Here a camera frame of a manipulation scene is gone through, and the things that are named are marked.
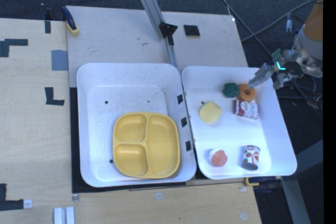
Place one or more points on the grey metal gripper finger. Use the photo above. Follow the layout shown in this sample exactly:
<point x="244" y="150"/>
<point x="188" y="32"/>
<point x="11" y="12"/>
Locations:
<point x="261" y="76"/>
<point x="281" y="80"/>

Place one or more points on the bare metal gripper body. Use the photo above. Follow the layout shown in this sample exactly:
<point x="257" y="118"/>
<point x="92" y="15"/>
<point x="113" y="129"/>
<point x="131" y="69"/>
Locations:
<point x="308" y="63"/>

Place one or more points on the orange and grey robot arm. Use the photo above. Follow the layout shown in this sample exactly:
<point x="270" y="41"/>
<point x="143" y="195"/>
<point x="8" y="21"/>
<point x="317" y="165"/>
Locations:
<point x="313" y="26"/>

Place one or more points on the orange doughnut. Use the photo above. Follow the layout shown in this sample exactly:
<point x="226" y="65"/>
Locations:
<point x="242" y="97"/>

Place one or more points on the green broccoli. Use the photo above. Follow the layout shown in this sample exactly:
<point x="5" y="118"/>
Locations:
<point x="230" y="90"/>

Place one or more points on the red and white carton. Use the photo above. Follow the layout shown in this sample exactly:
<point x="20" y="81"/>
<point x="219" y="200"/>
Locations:
<point x="246" y="110"/>

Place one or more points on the pale yellow bread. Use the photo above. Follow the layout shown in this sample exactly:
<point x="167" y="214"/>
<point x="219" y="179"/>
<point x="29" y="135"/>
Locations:
<point x="210" y="112"/>

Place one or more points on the white plastic tray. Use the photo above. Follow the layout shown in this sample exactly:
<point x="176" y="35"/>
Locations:
<point x="99" y="123"/>
<point x="236" y="136"/>

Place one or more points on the red and white can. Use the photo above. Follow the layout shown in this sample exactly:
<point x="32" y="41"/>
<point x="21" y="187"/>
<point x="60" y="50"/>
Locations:
<point x="251" y="157"/>

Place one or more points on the white cup with orange top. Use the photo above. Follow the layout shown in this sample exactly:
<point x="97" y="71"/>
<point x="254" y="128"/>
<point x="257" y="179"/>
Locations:
<point x="219" y="158"/>

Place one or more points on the yellow divided plate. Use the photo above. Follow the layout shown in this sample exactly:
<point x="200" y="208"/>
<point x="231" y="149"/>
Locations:
<point x="160" y="139"/>

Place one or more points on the pale flat board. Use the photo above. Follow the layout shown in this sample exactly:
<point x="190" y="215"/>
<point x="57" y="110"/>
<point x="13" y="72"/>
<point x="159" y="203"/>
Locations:
<point x="118" y="34"/>

